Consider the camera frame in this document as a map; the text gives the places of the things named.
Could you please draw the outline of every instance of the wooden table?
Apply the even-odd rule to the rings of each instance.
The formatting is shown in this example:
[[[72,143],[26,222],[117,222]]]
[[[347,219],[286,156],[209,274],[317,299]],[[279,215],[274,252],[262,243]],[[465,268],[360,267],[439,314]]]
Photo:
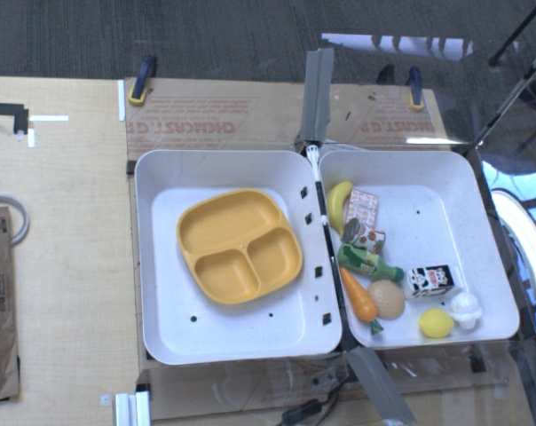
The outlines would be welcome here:
[[[69,116],[36,123],[34,148],[12,134],[12,118],[0,116],[0,193],[16,196],[30,215],[28,236],[13,250],[20,396],[0,402],[0,425],[111,425],[112,407],[101,405],[101,395],[133,392],[139,374],[117,82],[0,77],[0,102]],[[514,361],[503,370],[504,385],[405,399],[422,425],[531,423]],[[253,412],[165,423],[270,425],[279,418]],[[382,424],[368,400],[341,404],[326,422],[345,423]]]

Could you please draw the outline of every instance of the potato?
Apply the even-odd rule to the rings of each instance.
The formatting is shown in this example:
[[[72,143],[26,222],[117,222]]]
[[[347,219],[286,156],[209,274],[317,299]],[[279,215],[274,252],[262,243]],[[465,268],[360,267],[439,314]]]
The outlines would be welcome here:
[[[402,289],[391,280],[375,280],[367,289],[376,306],[376,316],[395,319],[404,311],[405,298]]]

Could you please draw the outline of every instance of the orange carrot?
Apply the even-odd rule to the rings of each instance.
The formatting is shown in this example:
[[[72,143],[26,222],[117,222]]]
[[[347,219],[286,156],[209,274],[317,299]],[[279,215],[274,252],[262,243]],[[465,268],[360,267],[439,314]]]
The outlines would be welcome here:
[[[371,323],[372,334],[380,333],[383,328],[378,323],[376,318],[376,305],[373,299],[368,294],[363,286],[355,279],[355,277],[344,266],[339,267],[341,278],[343,279],[343,286],[347,292],[347,296],[351,301],[351,306],[355,315],[365,321]]]

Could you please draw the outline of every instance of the bottle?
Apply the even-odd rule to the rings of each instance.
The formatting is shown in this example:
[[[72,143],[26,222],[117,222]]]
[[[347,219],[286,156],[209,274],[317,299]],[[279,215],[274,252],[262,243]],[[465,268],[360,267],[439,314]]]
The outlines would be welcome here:
[[[396,266],[390,266],[382,257],[372,251],[355,248],[350,243],[343,243],[337,252],[337,263],[354,272],[367,274],[371,278],[388,278],[400,281],[404,271]]]

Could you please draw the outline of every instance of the banana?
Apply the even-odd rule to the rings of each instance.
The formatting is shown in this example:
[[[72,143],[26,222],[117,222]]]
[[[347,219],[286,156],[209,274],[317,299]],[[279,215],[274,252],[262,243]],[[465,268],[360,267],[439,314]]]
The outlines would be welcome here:
[[[329,216],[329,223],[336,231],[339,232],[339,236],[343,235],[343,203],[351,194],[353,189],[353,183],[350,181],[342,181],[331,188],[327,195],[327,214]]]

